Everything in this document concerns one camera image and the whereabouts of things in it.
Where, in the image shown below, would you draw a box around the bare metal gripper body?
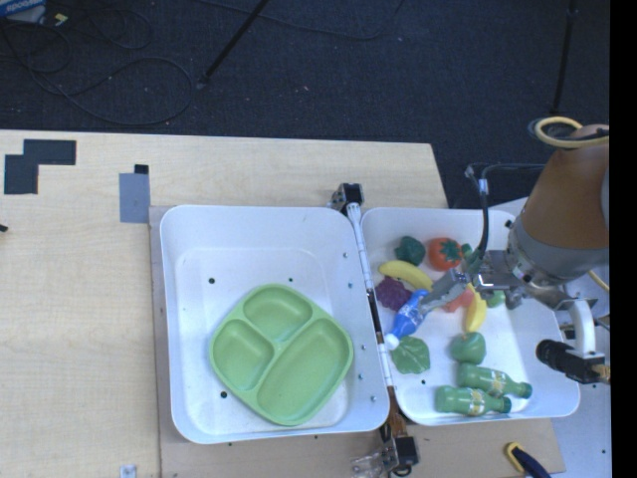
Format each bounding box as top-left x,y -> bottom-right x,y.
465,249 -> 532,293

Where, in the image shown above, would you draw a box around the orange carrot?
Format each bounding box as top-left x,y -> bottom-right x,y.
441,287 -> 477,315

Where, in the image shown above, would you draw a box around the red tomato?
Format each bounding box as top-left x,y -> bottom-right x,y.
426,237 -> 465,273

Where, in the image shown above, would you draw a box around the blue bottle with white cap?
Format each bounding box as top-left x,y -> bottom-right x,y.
383,289 -> 431,352

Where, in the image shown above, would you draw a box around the yellow banana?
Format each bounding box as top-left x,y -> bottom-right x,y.
377,259 -> 435,293
463,284 -> 489,335

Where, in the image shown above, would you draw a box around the green broccoli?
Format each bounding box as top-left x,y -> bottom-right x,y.
394,235 -> 428,268

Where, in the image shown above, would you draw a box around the purple grapes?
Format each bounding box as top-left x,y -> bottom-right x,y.
373,276 -> 415,314

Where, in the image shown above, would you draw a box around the green apple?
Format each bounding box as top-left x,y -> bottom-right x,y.
449,331 -> 488,366

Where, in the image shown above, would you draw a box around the green lettuce leaf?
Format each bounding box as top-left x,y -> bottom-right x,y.
389,335 -> 432,375

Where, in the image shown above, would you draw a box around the thin black and white rod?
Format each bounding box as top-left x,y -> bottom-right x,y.
346,203 -> 400,428

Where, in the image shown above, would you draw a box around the green bottle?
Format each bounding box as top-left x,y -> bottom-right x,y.
434,384 -> 514,418
456,362 -> 534,400

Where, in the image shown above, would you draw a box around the white plastic tray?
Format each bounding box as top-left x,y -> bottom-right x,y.
358,206 -> 582,427
158,204 -> 391,445

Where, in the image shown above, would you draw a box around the green divided plate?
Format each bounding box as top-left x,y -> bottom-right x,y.
208,283 -> 355,428

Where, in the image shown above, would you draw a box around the black cylinder on white bracket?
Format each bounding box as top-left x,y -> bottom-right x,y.
535,299 -> 609,385

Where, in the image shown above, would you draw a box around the black block with thin wires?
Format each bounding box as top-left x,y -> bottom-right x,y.
379,424 -> 421,473
326,181 -> 365,214

